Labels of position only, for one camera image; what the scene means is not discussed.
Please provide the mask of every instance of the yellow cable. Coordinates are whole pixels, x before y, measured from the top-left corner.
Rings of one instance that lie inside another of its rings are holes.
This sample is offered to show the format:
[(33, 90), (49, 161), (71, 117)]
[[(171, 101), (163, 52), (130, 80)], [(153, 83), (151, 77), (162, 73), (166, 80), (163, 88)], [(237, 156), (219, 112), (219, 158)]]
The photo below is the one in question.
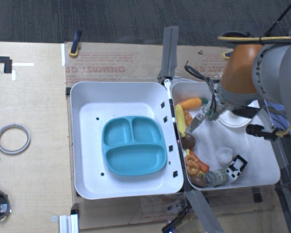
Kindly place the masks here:
[(254, 37), (254, 38), (241, 38), (241, 37), (223, 37), (219, 36), (219, 40), (224, 40), (224, 41), (246, 41), (246, 42), (251, 42), (251, 41), (273, 41), (273, 40), (291, 40), (291, 36), (272, 36), (272, 37)]
[(285, 135), (289, 133), (290, 129), (291, 129), (291, 124), (285, 131), (277, 131), (275, 135), (277, 135), (278, 137), (284, 137)]

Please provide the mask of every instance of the white cable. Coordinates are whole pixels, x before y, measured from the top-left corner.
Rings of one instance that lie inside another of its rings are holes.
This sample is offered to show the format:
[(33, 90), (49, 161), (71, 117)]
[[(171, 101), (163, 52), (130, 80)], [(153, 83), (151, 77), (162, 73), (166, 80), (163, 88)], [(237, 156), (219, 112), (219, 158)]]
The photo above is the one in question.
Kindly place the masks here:
[(0, 151), (5, 153), (5, 154), (9, 154), (9, 155), (15, 155), (15, 154), (19, 154), (21, 152), (23, 152), (28, 146), (29, 146), (29, 143), (30, 143), (30, 134), (29, 134), (29, 131), (28, 129), (23, 126), (23, 125), (20, 125), (20, 124), (16, 124), (16, 123), (13, 123), (13, 124), (8, 124), (8, 125), (5, 125), (3, 126), (1, 129), (0, 129), (0, 137), (1, 135), (9, 130), (9, 129), (21, 129), (27, 136), (27, 142), (25, 143), (25, 145), (23, 147), (21, 147), (20, 149), (18, 150), (15, 150), (15, 151), (11, 151), (11, 150), (6, 150), (5, 148), (3, 148), (0, 144)]

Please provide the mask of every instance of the blue plate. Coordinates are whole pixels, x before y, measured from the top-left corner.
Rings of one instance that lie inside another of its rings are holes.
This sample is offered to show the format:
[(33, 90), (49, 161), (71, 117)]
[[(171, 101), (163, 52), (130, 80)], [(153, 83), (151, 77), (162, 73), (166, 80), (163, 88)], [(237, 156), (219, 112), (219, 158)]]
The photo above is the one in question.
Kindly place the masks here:
[(145, 116), (123, 116), (107, 122), (102, 131), (102, 148), (108, 168), (121, 176), (154, 173), (167, 161), (162, 131)]

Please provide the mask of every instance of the can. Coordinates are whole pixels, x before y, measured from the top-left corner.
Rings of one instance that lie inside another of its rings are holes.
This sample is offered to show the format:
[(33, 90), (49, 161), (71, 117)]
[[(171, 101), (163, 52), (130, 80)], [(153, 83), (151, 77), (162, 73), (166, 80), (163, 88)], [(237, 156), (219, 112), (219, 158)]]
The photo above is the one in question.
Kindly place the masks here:
[(228, 175), (224, 169), (212, 170), (205, 173), (206, 185), (209, 187), (223, 185), (227, 180)]

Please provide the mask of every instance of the toy banana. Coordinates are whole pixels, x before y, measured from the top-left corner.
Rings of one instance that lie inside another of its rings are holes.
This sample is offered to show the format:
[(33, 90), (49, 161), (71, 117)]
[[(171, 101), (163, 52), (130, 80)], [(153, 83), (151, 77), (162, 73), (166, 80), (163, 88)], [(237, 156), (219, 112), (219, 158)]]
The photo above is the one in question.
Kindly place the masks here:
[(178, 130), (179, 130), (179, 133), (181, 134), (181, 137), (185, 137), (185, 131), (186, 131), (185, 117), (184, 117), (184, 111), (180, 104), (176, 105), (176, 120), (177, 120)]

